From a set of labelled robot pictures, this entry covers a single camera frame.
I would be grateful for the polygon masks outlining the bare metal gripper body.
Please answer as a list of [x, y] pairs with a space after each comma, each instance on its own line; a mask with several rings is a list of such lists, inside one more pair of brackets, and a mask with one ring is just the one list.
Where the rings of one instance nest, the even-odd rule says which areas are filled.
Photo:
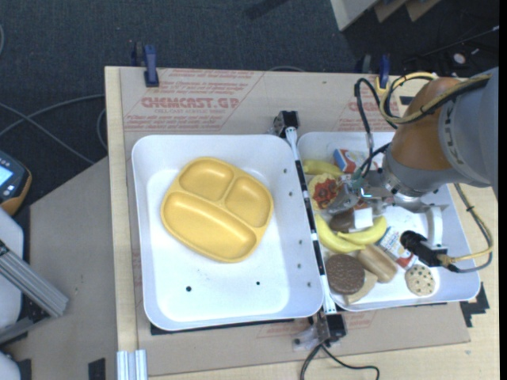
[[385, 177], [386, 174], [382, 168], [370, 169], [365, 175], [358, 169], [341, 179], [341, 191], [346, 190], [356, 193], [356, 205], [360, 203], [385, 201], [393, 196], [393, 193], [387, 187]]

